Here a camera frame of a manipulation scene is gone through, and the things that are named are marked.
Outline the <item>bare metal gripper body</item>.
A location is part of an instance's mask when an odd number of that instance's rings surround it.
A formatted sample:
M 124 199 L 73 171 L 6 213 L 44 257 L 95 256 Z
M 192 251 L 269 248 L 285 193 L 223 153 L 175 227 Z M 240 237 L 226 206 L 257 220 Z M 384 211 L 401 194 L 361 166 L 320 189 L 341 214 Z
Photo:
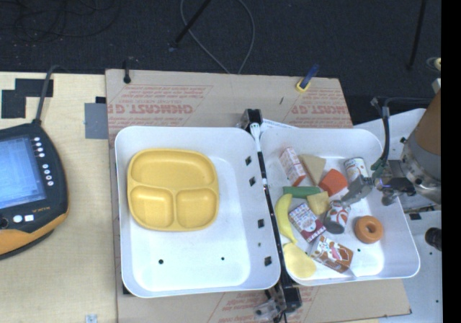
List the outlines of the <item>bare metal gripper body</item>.
M 429 202 L 442 203 L 441 140 L 405 138 L 399 159 L 391 159 L 390 141 L 373 164 L 377 189 L 389 199 L 396 195 L 420 195 Z

